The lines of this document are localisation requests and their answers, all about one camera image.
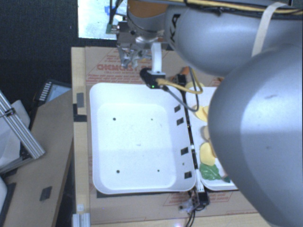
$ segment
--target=cardboard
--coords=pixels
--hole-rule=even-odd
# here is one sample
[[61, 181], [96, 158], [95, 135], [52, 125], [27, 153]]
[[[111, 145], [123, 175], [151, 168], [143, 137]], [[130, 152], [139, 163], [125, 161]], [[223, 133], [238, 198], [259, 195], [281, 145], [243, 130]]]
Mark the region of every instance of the cardboard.
[[[163, 71], [168, 77], [181, 72], [186, 64], [173, 51], [162, 53]], [[97, 192], [92, 182], [92, 155], [89, 112], [89, 90], [98, 82], [142, 83], [139, 72], [142, 67], [151, 66], [151, 60], [143, 60], [138, 68], [122, 69], [116, 48], [85, 48], [86, 61], [86, 103], [89, 157], [89, 201], [91, 224], [187, 218], [179, 211], [179, 205], [189, 199], [187, 192], [148, 193], [133, 195], [103, 195]], [[197, 72], [205, 86], [217, 86], [217, 77]], [[197, 212], [196, 216], [216, 216], [257, 212], [239, 191], [209, 193], [210, 205]]]

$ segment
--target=white tray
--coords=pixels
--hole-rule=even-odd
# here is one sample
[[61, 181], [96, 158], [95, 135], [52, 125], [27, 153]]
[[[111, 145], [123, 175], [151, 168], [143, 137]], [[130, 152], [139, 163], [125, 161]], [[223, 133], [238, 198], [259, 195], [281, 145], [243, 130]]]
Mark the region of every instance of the white tray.
[[178, 107], [170, 94], [146, 85], [92, 87], [93, 182], [100, 192], [179, 192], [195, 185], [186, 117]]
[[[200, 106], [208, 106], [210, 104], [210, 101], [213, 97], [213, 94], [216, 90], [216, 87], [204, 87], [203, 93], [198, 95], [199, 99], [199, 105]], [[190, 107], [194, 107], [196, 105], [196, 96], [194, 94], [186, 93], [186, 101], [187, 104]], [[194, 140], [194, 146], [196, 151], [196, 158], [198, 166], [200, 167], [200, 146], [206, 142], [206, 140], [203, 138], [203, 127], [207, 125], [206, 122], [198, 119], [193, 112], [188, 111], [189, 114], [189, 121], [191, 125], [191, 131], [193, 135]], [[215, 164], [217, 168], [219, 169], [220, 176], [224, 176], [224, 170], [223, 167], [218, 160], [218, 158], [215, 159]], [[238, 188], [235, 186], [235, 184], [231, 181], [230, 183], [227, 183], [223, 180], [206, 180], [202, 177], [202, 174], [198, 176], [200, 178], [200, 181], [202, 184], [207, 187], [210, 190], [213, 191], [224, 191], [224, 190], [237, 190]]]

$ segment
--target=green leaf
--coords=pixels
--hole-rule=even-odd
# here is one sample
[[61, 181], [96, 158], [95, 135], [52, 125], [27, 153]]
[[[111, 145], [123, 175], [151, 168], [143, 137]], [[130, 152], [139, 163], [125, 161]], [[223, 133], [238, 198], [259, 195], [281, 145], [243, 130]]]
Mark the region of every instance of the green leaf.
[[219, 174], [219, 169], [216, 165], [208, 166], [203, 163], [200, 165], [200, 172], [202, 177], [206, 180], [220, 180], [221, 176]]

